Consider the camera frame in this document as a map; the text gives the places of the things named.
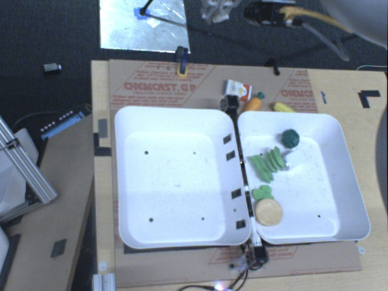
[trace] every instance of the empty white tray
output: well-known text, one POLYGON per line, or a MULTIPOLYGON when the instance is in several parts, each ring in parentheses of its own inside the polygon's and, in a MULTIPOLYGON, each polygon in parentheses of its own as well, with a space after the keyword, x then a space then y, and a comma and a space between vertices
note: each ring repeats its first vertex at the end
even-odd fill
POLYGON ((248 239, 235 132, 225 113, 125 107, 115 130, 124 243, 146 249, 248 239))
POLYGON ((279 147, 290 164, 273 174, 268 184, 281 204, 277 226, 256 223, 260 237, 272 244, 358 240, 370 222, 346 147, 342 128, 332 116, 310 113, 245 112, 238 120, 250 190, 268 184, 260 180, 250 156, 279 147), (300 136, 290 150, 281 134, 294 129, 300 136))

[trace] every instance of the beige round disc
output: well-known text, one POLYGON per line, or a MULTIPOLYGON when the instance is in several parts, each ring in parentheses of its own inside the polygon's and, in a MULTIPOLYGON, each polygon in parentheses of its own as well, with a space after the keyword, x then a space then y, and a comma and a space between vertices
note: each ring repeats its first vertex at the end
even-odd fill
POLYGON ((264 226, 275 226, 283 217, 280 204, 273 199, 263 199, 255 206, 256 221, 264 226))

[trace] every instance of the tray with toy food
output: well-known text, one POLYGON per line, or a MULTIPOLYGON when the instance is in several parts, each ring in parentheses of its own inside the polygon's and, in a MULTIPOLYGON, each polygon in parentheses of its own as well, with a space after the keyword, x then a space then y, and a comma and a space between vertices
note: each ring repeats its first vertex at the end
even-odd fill
POLYGON ((251 230, 271 244, 369 234, 332 116, 251 111, 234 124, 219 110, 130 106, 115 133, 119 232, 130 247, 238 245, 251 230))

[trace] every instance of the cardboard sheet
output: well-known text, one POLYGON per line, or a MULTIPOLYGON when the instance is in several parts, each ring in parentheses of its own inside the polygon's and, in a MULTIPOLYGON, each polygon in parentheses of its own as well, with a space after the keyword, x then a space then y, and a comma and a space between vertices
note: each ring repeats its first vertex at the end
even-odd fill
MULTIPOLYGON (((115 212, 116 286, 119 288, 233 279, 238 272, 229 264, 241 255, 240 247, 133 250, 118 235, 114 116, 126 105, 217 109, 228 79, 263 92, 261 110, 281 101, 297 112, 316 113, 314 94, 306 70, 189 64, 186 79, 176 75, 172 62, 110 61, 112 173, 115 212)), ((250 278, 361 270, 354 242, 324 242, 272 246, 269 262, 250 278)))

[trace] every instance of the yellow cable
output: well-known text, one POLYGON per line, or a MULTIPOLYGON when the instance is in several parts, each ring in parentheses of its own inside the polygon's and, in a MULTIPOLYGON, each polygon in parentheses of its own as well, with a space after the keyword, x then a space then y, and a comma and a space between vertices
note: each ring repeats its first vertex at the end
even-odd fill
POLYGON ((302 7, 282 7, 279 10, 279 13, 284 14, 284 20, 293 19, 296 16, 309 16, 309 17, 313 17, 321 21, 324 21, 335 27, 338 27, 347 33, 353 33, 348 28, 343 26, 340 22, 335 20, 334 18, 316 11, 306 10, 305 8, 302 8, 302 7))

